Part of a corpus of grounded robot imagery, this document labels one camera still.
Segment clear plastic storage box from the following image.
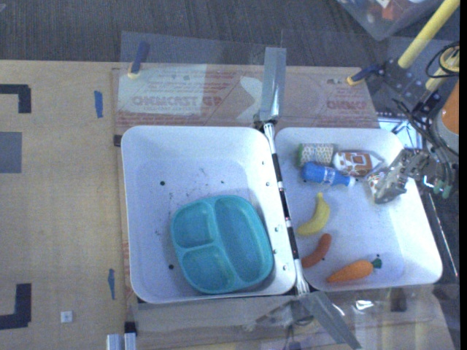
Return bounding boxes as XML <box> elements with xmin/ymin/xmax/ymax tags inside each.
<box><xmin>329</xmin><ymin>0</ymin><xmax>460</xmax><ymax>42</ymax></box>

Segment brown cardboard board red print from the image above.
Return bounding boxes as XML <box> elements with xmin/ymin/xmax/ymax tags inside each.
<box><xmin>110</xmin><ymin>63</ymin><xmax>450</xmax><ymax>337</ymax></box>

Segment teal divided plate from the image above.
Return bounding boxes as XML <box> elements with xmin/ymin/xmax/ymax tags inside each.
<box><xmin>170</xmin><ymin>195</ymin><xmax>275</xmax><ymax>295</ymax></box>

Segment orange and white carton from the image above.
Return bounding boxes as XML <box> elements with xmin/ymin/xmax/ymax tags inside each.
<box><xmin>332</xmin><ymin>150</ymin><xmax>383</xmax><ymax>178</ymax></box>

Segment blue bottle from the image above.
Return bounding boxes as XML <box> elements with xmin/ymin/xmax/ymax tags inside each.
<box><xmin>300</xmin><ymin>161</ymin><xmax>357</xmax><ymax>189</ymax></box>

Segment small orange and white packet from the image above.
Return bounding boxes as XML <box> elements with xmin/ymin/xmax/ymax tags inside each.
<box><xmin>366</xmin><ymin>171</ymin><xmax>385</xmax><ymax>197</ymax></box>

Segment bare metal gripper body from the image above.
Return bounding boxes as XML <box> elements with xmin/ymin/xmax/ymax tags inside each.
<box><xmin>388</xmin><ymin>149</ymin><xmax>432</xmax><ymax>186</ymax></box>

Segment green and white patterned can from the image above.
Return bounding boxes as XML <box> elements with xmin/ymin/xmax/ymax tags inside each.
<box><xmin>296</xmin><ymin>142</ymin><xmax>338</xmax><ymax>168</ymax></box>

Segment orange sausage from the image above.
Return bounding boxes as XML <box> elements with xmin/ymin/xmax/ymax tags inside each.
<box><xmin>301</xmin><ymin>233</ymin><xmax>333</xmax><ymax>269</ymax></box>

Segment white plastic tray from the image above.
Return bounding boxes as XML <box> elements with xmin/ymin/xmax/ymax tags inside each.
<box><xmin>120</xmin><ymin>125</ymin><xmax>298</xmax><ymax>304</ymax></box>
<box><xmin>274</xmin><ymin>126</ymin><xmax>444</xmax><ymax>293</ymax></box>

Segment yellow banana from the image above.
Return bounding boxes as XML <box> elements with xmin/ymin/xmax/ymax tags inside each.
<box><xmin>296</xmin><ymin>192</ymin><xmax>331</xmax><ymax>237</ymax></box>

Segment orange carrot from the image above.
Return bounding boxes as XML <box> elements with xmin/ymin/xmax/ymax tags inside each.
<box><xmin>325</xmin><ymin>257</ymin><xmax>383</xmax><ymax>284</ymax></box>

